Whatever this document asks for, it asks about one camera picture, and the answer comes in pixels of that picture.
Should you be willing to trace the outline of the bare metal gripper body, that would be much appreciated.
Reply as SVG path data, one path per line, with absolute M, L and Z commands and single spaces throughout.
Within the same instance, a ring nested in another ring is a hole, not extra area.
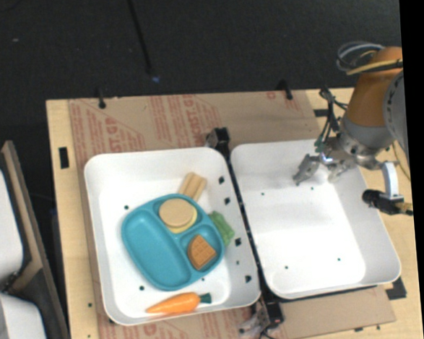
M 330 173 L 344 173 L 357 166 L 377 171 L 381 167 L 378 153 L 379 149 L 369 148 L 345 132 L 326 140 L 319 159 Z

